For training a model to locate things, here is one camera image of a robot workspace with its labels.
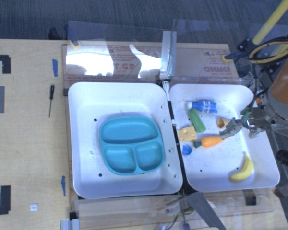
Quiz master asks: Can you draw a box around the blue divided plate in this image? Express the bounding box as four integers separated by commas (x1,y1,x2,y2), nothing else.
98,115,165,176

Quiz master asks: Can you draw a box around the thin black and white rod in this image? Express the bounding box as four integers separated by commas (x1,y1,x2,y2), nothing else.
161,80,187,189

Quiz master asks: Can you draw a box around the yellow banana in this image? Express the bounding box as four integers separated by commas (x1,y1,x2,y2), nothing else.
229,152,255,183

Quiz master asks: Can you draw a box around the yellow cheese wedge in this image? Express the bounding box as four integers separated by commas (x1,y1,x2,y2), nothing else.
177,126,198,143

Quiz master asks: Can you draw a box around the tan ice cream cone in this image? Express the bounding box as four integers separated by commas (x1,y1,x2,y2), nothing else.
216,117,231,129

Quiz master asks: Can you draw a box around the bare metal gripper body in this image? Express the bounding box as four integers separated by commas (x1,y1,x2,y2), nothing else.
241,106,277,131

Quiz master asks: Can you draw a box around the black screwdriver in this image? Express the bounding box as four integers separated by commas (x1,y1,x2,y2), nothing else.
48,84,55,118

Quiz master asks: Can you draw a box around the orange carrot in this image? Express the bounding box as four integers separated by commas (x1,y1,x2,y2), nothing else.
193,135,228,149

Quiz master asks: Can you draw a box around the white plastic tray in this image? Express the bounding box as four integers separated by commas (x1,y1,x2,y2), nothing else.
67,81,184,199
169,83,281,193

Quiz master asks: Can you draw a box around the blue bottle with white cap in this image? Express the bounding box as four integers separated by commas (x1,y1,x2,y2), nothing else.
186,99,218,114

